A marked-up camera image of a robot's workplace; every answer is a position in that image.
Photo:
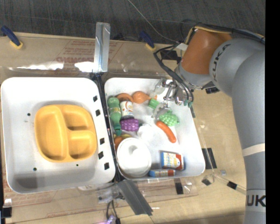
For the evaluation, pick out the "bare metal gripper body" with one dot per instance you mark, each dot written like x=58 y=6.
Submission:
x=178 y=94

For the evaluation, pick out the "brown cardboard board, red print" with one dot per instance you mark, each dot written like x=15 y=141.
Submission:
x=219 y=115

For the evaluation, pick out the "orange round toy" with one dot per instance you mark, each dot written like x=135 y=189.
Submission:
x=117 y=142

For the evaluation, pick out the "white bowl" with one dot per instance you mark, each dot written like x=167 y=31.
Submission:
x=133 y=158

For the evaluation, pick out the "small green cylinder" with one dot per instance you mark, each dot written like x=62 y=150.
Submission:
x=153 y=103

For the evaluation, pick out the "small white and orange can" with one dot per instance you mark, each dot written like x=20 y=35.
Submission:
x=126 y=109

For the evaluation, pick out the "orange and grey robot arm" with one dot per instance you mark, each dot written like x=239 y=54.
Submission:
x=245 y=78

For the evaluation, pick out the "green plastic bottle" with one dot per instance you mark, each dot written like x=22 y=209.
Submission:
x=114 y=111

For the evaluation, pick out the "purple toy grapes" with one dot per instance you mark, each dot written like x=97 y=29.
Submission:
x=129 y=124

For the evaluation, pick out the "white and orange carton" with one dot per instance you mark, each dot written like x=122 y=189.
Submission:
x=171 y=160

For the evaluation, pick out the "black cylinder on white bracket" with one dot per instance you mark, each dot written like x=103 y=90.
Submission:
x=212 y=90

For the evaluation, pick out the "yellow divided plate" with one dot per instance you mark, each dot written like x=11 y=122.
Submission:
x=52 y=134

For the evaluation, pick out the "orange toy croissant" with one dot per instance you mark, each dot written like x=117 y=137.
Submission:
x=124 y=97

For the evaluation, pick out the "orange toy pear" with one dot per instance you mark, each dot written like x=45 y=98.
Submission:
x=140 y=97

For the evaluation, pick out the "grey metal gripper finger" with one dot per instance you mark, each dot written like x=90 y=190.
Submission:
x=159 y=86
x=161 y=110

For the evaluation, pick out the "green toy grapes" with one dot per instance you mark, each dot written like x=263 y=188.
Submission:
x=169 y=119

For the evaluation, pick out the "white plastic tray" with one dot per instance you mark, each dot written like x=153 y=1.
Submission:
x=189 y=153
x=21 y=129

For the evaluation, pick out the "orange toy carrot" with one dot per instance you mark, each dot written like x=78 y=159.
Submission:
x=167 y=131

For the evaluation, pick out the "yellow-green toy piece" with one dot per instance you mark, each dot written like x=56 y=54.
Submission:
x=126 y=135

